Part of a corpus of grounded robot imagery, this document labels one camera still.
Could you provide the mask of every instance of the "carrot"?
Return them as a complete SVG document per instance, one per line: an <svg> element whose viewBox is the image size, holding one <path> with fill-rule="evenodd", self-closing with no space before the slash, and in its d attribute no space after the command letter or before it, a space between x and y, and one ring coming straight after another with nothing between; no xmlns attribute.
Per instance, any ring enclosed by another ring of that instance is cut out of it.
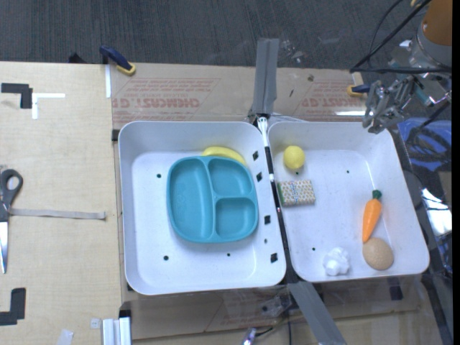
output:
<svg viewBox="0 0 460 345"><path fill-rule="evenodd" d="M365 243L369 240L374 227L379 221L380 212L382 211L382 203L379 201L382 193L379 190L372 191L372 199L367 201L364 208L364 215L362 219L362 242Z"/></svg>

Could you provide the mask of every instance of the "round bread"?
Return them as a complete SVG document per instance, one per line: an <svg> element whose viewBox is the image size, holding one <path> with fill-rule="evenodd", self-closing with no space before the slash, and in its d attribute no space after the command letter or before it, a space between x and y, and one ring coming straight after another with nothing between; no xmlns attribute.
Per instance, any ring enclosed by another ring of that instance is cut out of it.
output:
<svg viewBox="0 0 460 345"><path fill-rule="evenodd" d="M362 255L366 263L376 270L386 270L393 264L393 251L380 238L370 238L362 246Z"/></svg>

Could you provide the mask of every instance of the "blue divided plate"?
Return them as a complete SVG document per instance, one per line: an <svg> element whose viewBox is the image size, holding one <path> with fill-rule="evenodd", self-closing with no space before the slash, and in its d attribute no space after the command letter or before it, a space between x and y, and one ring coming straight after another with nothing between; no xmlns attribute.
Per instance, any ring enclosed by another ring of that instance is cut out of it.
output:
<svg viewBox="0 0 460 345"><path fill-rule="evenodd" d="M167 176L167 209L175 232L196 243L243 239L255 230L259 218L248 169L226 157L176 161Z"/></svg>

